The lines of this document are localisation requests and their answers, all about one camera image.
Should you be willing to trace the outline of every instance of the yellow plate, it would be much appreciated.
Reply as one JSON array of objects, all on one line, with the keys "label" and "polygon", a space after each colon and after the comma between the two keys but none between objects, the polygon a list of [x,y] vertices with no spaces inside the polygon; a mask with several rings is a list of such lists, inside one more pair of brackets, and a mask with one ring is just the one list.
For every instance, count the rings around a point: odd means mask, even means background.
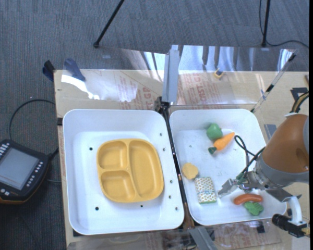
[{"label": "yellow plate", "polygon": [[142,139],[103,143],[97,152],[97,169],[102,192],[115,202],[151,200],[164,187],[157,150]]}]

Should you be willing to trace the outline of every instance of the red sausage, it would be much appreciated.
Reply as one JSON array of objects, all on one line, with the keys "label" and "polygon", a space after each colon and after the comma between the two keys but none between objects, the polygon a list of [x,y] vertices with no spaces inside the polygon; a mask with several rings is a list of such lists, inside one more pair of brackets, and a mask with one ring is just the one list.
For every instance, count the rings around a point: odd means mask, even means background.
[{"label": "red sausage", "polygon": [[240,205],[247,201],[262,202],[263,198],[261,195],[258,195],[258,194],[241,194],[237,196],[236,198],[234,198],[233,203],[236,205]]}]

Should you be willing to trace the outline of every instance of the table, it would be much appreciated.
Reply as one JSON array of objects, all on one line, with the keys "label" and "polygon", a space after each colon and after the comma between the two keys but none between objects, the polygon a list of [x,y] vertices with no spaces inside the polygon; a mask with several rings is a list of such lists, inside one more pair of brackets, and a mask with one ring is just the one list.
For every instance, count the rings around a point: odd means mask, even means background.
[{"label": "table", "polygon": [[[162,97],[171,105],[170,114],[180,109],[251,110],[267,142],[271,136],[269,131],[285,119],[295,97],[308,89],[309,72],[287,71],[291,57],[297,53],[290,49],[172,45],[168,54],[111,48],[101,48],[100,53],[102,69],[81,70],[86,82],[75,79],[68,70],[54,71],[58,123],[76,108],[154,110],[155,101]],[[302,104],[300,113],[308,115],[308,101]],[[91,236],[75,233],[68,219],[61,125],[58,138],[68,249],[98,246],[120,249],[124,245],[128,247],[125,249],[181,249],[185,243],[191,245],[185,229]],[[299,202],[303,218],[308,222],[309,186],[295,183],[285,189],[294,195],[302,194]],[[187,221],[190,216],[186,215],[185,223]],[[228,245],[227,249],[306,249],[310,246],[309,238],[295,238],[278,229],[271,220],[261,224],[265,233],[258,233],[257,227],[250,227],[247,222],[206,227],[206,231],[214,232],[217,249],[224,249],[222,245]]]}]

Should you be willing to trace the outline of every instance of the gray carpet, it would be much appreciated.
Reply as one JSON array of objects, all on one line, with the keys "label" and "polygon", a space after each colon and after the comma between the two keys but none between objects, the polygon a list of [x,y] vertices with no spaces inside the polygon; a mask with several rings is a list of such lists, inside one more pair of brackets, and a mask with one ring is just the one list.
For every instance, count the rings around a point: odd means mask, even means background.
[{"label": "gray carpet", "polygon": [[[0,141],[9,138],[20,105],[54,102],[53,82],[42,73],[47,60],[57,69],[68,57],[81,69],[104,68],[93,43],[119,1],[0,0]],[[260,47],[266,3],[260,11],[260,0],[125,0],[100,46],[164,54],[171,44]],[[288,70],[308,70],[309,0],[271,0],[267,42],[299,49]],[[54,152],[54,105],[23,107],[11,136],[33,150]],[[48,179],[60,179],[58,162],[56,155]],[[0,250],[65,248],[60,184],[45,181],[25,204],[0,204]]]}]

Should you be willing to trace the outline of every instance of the white tray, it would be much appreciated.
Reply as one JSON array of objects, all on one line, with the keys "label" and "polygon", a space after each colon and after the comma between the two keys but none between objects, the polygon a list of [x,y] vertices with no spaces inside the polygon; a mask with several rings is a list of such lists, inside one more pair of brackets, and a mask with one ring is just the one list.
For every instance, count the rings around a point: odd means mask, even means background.
[{"label": "white tray", "polygon": [[253,113],[245,109],[202,109],[177,110],[170,116],[170,126],[179,166],[190,162],[198,168],[198,177],[211,177],[217,194],[217,202],[199,204],[193,180],[183,176],[185,194],[192,218],[201,225],[215,225],[240,221],[251,221],[272,218],[274,214],[284,214],[286,203],[281,203],[266,191],[253,191],[263,197],[261,203],[264,210],[258,215],[251,215],[243,205],[235,205],[233,199],[244,192],[239,188],[222,198],[218,191],[229,178],[235,177],[246,167],[245,151],[232,140],[220,152],[211,155],[208,148],[212,142],[206,135],[206,129],[211,123],[217,123],[226,134],[234,131],[239,135],[247,149],[256,153],[266,143],[259,123]]},{"label": "white tray", "polygon": [[[63,119],[68,214],[84,235],[168,230],[184,220],[182,198],[167,127],[151,110],[74,109]],[[156,148],[164,189],[155,199],[118,203],[102,193],[96,164],[99,146],[109,140],[139,138]]]}]

